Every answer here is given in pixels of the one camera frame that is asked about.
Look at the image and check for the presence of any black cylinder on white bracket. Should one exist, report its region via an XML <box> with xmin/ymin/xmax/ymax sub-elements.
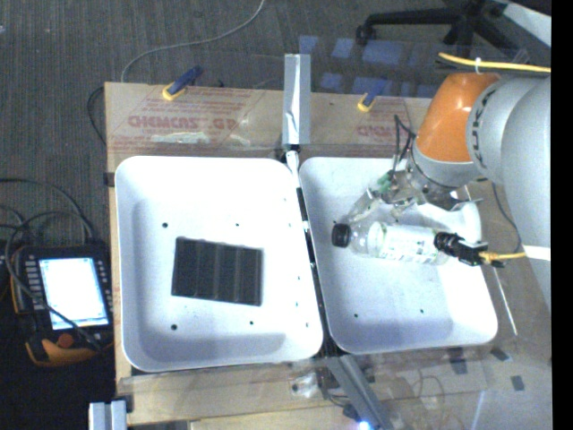
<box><xmin>432</xmin><ymin>198</ymin><xmax>490</xmax><ymax>268</ymax></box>

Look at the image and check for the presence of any clear plastic bottle black cap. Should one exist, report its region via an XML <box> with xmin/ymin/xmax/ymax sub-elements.
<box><xmin>330</xmin><ymin>220</ymin><xmax>451</xmax><ymax>267</ymax></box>

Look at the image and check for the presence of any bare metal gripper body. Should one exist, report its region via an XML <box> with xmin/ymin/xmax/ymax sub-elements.
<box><xmin>377</xmin><ymin>158</ymin><xmax>467</xmax><ymax>213</ymax></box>

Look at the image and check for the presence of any black ribbed rectangular pad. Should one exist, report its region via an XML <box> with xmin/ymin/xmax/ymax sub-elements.
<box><xmin>170</xmin><ymin>236</ymin><xmax>265</xmax><ymax>308</ymax></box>

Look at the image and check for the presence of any white plastic tray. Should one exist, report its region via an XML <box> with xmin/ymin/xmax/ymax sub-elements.
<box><xmin>114</xmin><ymin>154</ymin><xmax>325</xmax><ymax>374</ymax></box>
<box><xmin>297</xmin><ymin>156</ymin><xmax>500</xmax><ymax>357</ymax></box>

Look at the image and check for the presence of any brown cardboard board red print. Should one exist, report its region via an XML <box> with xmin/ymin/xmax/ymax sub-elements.
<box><xmin>103</xmin><ymin>81</ymin><xmax>552</xmax><ymax>427</ymax></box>

